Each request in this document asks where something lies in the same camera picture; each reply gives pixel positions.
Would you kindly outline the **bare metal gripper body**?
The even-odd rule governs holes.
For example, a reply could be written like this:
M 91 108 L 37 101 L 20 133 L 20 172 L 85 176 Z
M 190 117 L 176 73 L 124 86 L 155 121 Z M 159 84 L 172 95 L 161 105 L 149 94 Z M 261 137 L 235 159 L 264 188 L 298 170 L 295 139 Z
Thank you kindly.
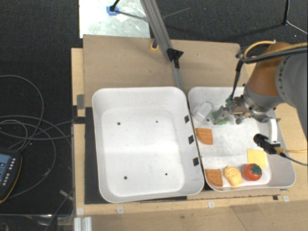
M 265 109 L 255 102 L 253 102 L 248 96 L 234 97 L 229 105 L 229 113 L 233 116 L 244 116 L 246 118 L 253 118 L 260 123 L 267 123 L 271 119 L 279 122 L 281 119 L 273 116 L 268 116 L 269 109 Z

